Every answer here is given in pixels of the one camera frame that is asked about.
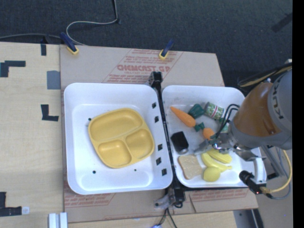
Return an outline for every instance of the toy banana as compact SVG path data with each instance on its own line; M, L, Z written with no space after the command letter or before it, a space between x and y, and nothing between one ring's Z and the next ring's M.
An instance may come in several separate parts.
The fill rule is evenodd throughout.
M222 154L220 153L218 150L215 149L210 149L209 151L207 151L207 153L213 158L216 159L217 161L220 161L224 164L229 164L230 162L232 162L232 157L230 154Z
M221 163L218 163L216 160L214 160L208 153L201 154L201 159L203 160L204 164L207 167L217 167L220 169L221 172L226 171L228 169L232 169L232 166L224 165Z

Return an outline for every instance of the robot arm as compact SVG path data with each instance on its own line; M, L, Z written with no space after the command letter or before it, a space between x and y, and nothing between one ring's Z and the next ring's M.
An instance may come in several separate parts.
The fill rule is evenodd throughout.
M292 149L292 66L288 64L284 68L288 71L274 83L264 81L253 88L241 106L229 106L224 116L226 120L219 131L212 140L203 142L195 153L204 152L210 146L223 153L232 150L243 160L253 161L257 166L263 162L252 153L252 150L260 147L270 160L277 176L283 176L284 171L269 147L280 148L286 156L285 150ZM233 110L236 110L236 114L231 120L229 115ZM221 133L226 123L229 123L228 133ZM290 175L286 185L292 176L290 163L289 167ZM269 196L271 191L266 188L266 180L263 184L259 183L259 174L255 174L256 176L242 171L239 177L254 193Z

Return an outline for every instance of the dark carpet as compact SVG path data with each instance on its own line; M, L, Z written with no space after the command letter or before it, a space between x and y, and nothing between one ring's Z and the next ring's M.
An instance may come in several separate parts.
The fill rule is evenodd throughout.
M113 0L0 0L0 37L59 36L74 21L110 22ZM226 86L292 58L293 0L116 0L120 24L75 24L91 46L215 53ZM51 43L60 43L51 38ZM40 43L40 36L1 38Z

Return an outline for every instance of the blue clamp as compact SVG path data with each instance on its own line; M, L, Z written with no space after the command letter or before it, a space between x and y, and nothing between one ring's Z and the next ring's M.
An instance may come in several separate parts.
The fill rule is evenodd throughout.
M79 52L79 49L74 45L73 41L65 33L60 33L60 38L66 43L67 49L74 55Z
M174 44L173 39L170 39L170 41L166 45L165 49L161 50L161 52L159 53L159 55L158 55L159 59L161 59L161 60L166 59L169 50L171 50L171 48L173 47L173 44Z

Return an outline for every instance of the toy can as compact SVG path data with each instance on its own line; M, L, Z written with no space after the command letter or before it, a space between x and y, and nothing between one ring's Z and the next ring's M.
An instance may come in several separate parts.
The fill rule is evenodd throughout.
M205 114L218 120L222 117L223 113L224 113L224 108L215 105L213 103L207 102L206 106L205 106Z

